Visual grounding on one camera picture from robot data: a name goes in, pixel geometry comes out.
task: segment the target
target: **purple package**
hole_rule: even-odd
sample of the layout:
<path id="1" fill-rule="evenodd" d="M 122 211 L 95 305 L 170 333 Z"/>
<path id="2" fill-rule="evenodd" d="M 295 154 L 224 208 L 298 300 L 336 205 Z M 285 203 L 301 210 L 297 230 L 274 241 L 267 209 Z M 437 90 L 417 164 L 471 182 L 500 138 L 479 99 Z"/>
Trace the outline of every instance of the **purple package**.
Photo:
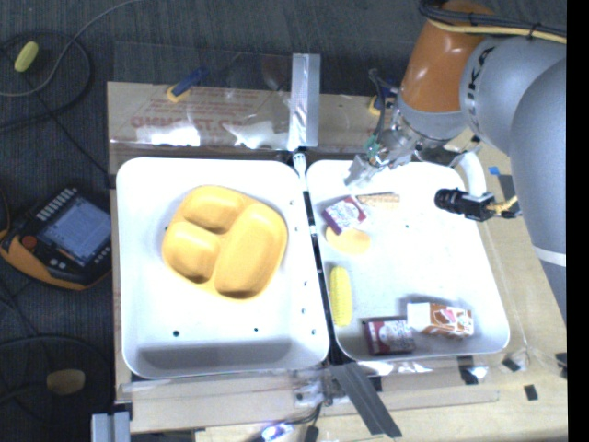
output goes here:
<path id="1" fill-rule="evenodd" d="M 368 216 L 353 196 L 346 196 L 332 206 L 325 208 L 321 215 L 336 234 L 341 234 L 346 229 L 358 226 Z"/>

